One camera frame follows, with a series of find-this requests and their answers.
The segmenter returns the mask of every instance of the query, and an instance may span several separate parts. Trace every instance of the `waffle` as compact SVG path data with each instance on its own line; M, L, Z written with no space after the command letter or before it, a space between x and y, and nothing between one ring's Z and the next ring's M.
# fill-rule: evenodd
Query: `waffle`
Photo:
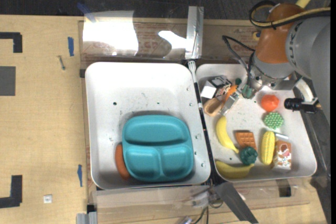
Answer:
M252 132L236 132L236 139L241 147L251 146L257 150L256 141L254 140L254 135Z

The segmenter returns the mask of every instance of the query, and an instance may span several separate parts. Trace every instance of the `yellow banana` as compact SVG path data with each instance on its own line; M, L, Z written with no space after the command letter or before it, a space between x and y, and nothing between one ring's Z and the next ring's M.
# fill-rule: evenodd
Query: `yellow banana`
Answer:
M237 154L239 153L239 150L235 147L231 138L228 136L226 132L226 117L225 116L220 117L219 120L217 121L216 134L222 146L231 148Z
M250 169L254 166L254 164L250 164L248 166L234 167L218 160L215 163L220 175L225 178L233 179L246 177Z

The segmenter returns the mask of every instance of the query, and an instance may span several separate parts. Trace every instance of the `ice cream bar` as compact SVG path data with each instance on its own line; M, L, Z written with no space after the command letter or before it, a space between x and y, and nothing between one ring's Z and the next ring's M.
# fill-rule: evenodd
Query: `ice cream bar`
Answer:
M277 139L273 157L273 169L282 172L291 170L292 152L288 141Z

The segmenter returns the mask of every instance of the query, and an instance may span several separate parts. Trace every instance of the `teal compartment plate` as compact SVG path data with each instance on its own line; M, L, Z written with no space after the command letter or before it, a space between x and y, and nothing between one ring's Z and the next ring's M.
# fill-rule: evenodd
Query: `teal compartment plate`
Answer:
M179 180L193 169L189 129L174 116L144 115L129 119L122 130L122 147L127 170L141 181Z

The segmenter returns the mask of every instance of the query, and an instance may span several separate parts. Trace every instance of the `wooden surface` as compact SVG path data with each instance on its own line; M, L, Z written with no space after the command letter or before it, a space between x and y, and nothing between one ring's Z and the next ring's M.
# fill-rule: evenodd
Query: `wooden surface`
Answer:
M0 168L0 197L9 196L12 175L23 176L23 202L19 207L0 209L0 223L76 223L76 214L86 212L86 145L78 46L81 20L0 15L0 31L23 35L22 54L13 53L11 40L0 39L0 66L16 66L16 96L0 97L0 160L4 164ZM214 25L218 29L225 23ZM68 51L68 37L75 41L73 57ZM61 69L58 55L66 70ZM83 187L78 165L82 165ZM253 213L260 223L326 223L315 189L308 185L307 193L308 204L256 209ZM48 194L52 194L53 201L44 204L43 196ZM231 212L211 214L209 218L210 223L236 221Z

